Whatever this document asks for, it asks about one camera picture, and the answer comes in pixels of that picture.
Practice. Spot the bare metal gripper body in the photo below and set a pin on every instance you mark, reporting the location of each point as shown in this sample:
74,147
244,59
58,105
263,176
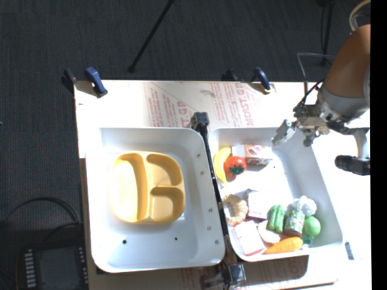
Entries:
313,121

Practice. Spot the green can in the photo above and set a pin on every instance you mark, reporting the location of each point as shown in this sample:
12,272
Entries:
294,223

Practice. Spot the pale bread slice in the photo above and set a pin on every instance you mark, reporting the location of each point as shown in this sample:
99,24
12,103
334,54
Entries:
267,234

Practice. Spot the red tomato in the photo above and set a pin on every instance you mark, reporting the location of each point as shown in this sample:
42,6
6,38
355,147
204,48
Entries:
235,165

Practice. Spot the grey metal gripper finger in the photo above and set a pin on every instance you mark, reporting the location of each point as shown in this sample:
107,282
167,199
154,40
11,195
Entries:
311,137
283,133

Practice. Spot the white and pink packet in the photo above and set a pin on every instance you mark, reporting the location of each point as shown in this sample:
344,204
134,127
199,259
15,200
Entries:
249,237

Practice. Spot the brown cardboard board red print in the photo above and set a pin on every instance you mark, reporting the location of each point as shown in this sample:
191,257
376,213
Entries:
169,104

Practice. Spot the black cylinder on white bracket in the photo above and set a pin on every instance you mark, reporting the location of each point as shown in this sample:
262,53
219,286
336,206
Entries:
352,164

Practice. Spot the orange and white carton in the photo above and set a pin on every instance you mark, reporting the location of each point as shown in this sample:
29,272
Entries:
255,155

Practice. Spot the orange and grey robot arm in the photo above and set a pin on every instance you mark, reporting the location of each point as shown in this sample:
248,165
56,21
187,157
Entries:
347,68

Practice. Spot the yellow divided plate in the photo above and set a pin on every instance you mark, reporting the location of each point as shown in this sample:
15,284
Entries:
130,186

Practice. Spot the orange carrot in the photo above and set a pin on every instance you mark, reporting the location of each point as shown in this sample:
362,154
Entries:
285,245

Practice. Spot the white and purple carton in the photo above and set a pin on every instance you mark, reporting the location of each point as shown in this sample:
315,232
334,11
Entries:
258,205

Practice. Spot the white plastic tray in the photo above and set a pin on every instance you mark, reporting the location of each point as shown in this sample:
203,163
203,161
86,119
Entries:
299,168
145,246

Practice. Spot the thin black and white rod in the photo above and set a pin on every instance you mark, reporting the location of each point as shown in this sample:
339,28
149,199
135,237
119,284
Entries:
215,186

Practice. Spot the green lime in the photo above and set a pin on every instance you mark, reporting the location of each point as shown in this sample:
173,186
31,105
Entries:
312,226

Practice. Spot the yellow banana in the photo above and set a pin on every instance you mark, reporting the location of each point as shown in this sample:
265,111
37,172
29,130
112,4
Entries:
218,162

